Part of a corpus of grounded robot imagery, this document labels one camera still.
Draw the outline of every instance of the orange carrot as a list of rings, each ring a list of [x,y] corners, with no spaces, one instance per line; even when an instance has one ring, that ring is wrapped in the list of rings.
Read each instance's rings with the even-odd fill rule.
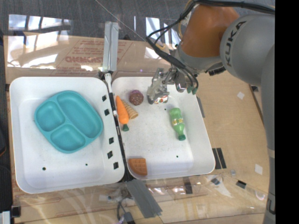
[[[118,120],[120,121],[121,124],[123,124],[123,128],[122,128],[123,131],[128,131],[129,128],[127,123],[129,122],[129,114],[119,96],[116,96],[116,108],[118,113]]]

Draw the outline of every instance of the teal plate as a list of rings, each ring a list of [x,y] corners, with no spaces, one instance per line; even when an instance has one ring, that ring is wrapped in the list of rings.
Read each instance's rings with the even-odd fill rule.
[[[63,91],[40,104],[35,123],[59,151],[74,153],[103,131],[103,121],[95,109],[75,91]]]

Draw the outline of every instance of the toy ice cream cone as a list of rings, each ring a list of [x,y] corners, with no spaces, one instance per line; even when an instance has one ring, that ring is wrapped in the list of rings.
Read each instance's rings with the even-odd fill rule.
[[[123,104],[125,105],[125,108],[129,114],[129,119],[135,119],[138,116],[138,113],[136,110],[134,110],[128,103],[126,103],[124,100],[122,100]]]

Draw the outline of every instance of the green bottle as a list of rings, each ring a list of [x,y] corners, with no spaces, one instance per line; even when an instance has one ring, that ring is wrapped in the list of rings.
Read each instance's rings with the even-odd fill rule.
[[[184,135],[185,124],[179,108],[173,108],[169,111],[171,116],[171,123],[173,129],[178,133],[178,140],[183,141],[186,139]]]

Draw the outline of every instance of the white tray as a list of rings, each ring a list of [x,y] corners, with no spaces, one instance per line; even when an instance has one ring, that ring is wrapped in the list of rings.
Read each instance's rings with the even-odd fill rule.
[[[130,128],[121,132],[126,158],[145,158],[147,176],[131,174],[138,179],[173,178],[208,174],[214,170],[215,159],[206,127],[195,95],[179,93],[174,85],[167,103],[152,104],[147,101],[147,88],[151,77],[121,77],[112,83],[115,95],[130,104],[132,90],[144,95],[141,105],[132,107],[139,113],[129,121]],[[186,140],[179,141],[171,126],[169,110],[181,109],[185,123]]]
[[[35,109],[46,99],[65,90],[80,93],[104,123],[103,132],[95,141],[72,154],[56,150],[34,122]],[[101,80],[21,77],[10,85],[10,103],[16,180],[23,191],[42,193],[103,185],[118,182],[123,177],[124,164],[108,91]]]

